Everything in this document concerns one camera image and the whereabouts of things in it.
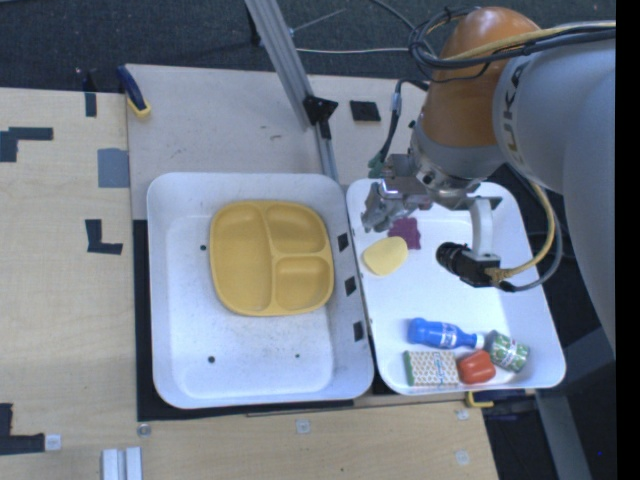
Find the black connector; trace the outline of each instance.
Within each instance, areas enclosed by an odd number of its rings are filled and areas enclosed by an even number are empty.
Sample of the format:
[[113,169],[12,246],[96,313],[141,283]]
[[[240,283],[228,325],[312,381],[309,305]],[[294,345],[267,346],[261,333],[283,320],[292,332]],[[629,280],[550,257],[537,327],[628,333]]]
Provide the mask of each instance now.
[[478,260],[471,255],[471,249],[467,245],[453,242],[445,242],[438,247],[436,260],[449,272],[475,288],[493,286],[491,277],[485,270],[500,266],[500,260],[495,256]]

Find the yellow sponge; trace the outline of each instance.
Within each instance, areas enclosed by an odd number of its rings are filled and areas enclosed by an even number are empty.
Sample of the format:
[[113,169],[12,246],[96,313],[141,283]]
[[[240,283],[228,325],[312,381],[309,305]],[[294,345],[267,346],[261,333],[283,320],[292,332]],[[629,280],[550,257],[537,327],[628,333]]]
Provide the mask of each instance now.
[[386,276],[397,270],[409,255],[404,238],[391,236],[378,240],[362,253],[364,264],[379,276]]

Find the blue and yellow clamp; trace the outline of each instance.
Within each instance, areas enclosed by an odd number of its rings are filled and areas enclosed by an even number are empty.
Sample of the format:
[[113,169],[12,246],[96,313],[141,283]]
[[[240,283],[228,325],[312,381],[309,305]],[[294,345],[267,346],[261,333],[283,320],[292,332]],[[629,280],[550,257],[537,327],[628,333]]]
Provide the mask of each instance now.
[[127,104],[133,113],[139,117],[144,118],[151,112],[151,105],[144,99],[142,92],[138,87],[138,84],[131,76],[131,73],[125,66],[117,67],[117,74],[122,87],[127,94]]

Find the black carpet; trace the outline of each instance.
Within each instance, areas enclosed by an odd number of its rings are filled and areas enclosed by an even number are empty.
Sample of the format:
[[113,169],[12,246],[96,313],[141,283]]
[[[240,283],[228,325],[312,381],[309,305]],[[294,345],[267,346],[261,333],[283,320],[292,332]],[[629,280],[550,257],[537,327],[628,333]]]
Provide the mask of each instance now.
[[[376,0],[278,0],[296,45],[321,50],[406,47],[410,25],[445,7],[504,6],[541,27],[616,18],[616,0],[379,1],[392,10]],[[251,43],[242,0],[0,0],[0,38],[0,87],[82,90],[91,83],[115,92],[116,67],[125,63],[272,70],[264,49]],[[434,36],[436,50],[443,40]],[[310,74],[419,76],[406,53],[301,57]],[[514,193],[529,231],[545,229],[544,213],[509,169],[493,181]],[[562,198],[552,202],[562,218]],[[598,328],[570,257],[545,292],[563,346]],[[617,478],[615,370],[570,401],[593,478]],[[485,418],[501,480],[556,478],[535,403],[498,402]]]

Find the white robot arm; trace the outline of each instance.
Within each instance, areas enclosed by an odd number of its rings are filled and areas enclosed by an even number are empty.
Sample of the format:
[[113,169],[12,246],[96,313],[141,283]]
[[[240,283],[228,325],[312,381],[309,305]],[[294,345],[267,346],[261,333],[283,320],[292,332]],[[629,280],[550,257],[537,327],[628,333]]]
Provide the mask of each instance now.
[[[440,58],[421,48],[451,19],[460,23]],[[615,351],[615,22],[541,30],[514,11],[476,8],[447,11],[411,42],[432,82],[407,155],[379,158],[365,229],[382,231],[433,203],[471,209],[473,191],[506,162],[563,196],[585,285]],[[483,265],[464,254],[462,268],[475,268],[470,284],[498,285],[485,276],[495,258]]]

